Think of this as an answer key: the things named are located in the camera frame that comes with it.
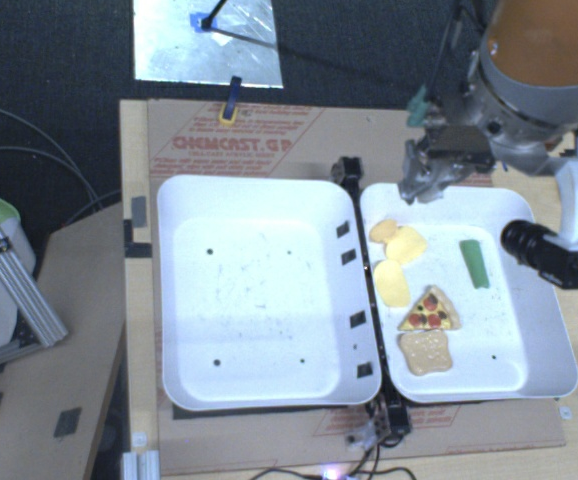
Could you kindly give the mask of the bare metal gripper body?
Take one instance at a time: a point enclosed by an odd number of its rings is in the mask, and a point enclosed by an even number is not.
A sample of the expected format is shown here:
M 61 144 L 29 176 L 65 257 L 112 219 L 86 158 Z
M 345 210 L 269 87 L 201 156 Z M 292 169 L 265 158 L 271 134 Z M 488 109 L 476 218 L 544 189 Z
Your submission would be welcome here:
M 577 111 L 569 108 L 576 90 L 523 82 L 492 61 L 475 61 L 457 92 L 426 89 L 425 154 L 475 170 L 503 162 L 526 175 L 554 175 L 562 162 L 546 143 L 577 125 Z

